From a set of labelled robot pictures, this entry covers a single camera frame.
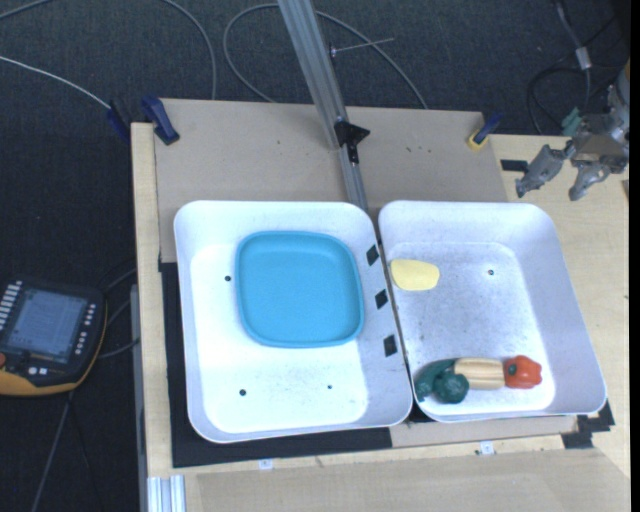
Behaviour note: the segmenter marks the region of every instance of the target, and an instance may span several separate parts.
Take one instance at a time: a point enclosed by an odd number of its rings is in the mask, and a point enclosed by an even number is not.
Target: teal object
[[[238,245],[235,274],[242,324],[264,345],[334,346],[362,330],[358,268],[337,238],[304,231],[254,233]]]

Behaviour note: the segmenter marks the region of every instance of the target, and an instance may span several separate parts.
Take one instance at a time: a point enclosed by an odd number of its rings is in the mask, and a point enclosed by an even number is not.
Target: black bracket
[[[348,123],[347,121],[338,121],[333,126],[333,129],[338,137],[338,144],[340,144],[340,147],[345,144],[347,145],[349,161],[352,164],[359,164],[360,159],[358,158],[357,146],[362,142],[362,139],[371,133],[371,131]]]
[[[593,448],[592,434],[594,432],[609,432],[615,424],[609,401],[607,401],[604,407],[598,411],[597,416],[579,415],[578,432],[561,434],[562,442],[567,449]]]

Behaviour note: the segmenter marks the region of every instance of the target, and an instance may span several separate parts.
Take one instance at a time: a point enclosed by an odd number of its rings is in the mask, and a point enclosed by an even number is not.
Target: blue tray
[[[254,233],[238,245],[235,274],[242,325],[262,344],[333,346],[362,330],[358,269],[337,238],[302,231]]]

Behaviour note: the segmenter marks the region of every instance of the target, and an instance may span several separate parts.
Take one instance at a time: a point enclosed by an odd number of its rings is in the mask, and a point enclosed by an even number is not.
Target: black floor
[[[0,57],[46,70],[143,119],[145,94],[264,101],[225,61],[225,28],[249,0],[179,0],[211,39],[215,73],[198,29],[166,0],[50,0],[3,16],[25,0],[0,0]],[[504,114],[500,133],[560,133],[574,107],[599,112],[629,57],[630,0],[566,0],[593,61],[589,99],[574,43],[549,0],[317,0],[326,38],[361,43],[328,16],[380,46],[431,109]],[[276,101],[309,102],[280,14],[259,8],[228,34],[234,65]],[[558,71],[532,80],[551,66]],[[371,48],[339,53],[347,105],[423,108]],[[540,105],[529,94],[532,86]],[[94,98],[0,60],[0,281],[16,273],[106,287],[135,256],[129,147]],[[109,291],[125,304],[135,276]],[[109,328],[105,350],[131,339],[129,314]],[[40,511],[138,509],[129,351],[99,360],[73,396],[39,499]],[[68,395],[0,398],[0,510],[31,510]]]

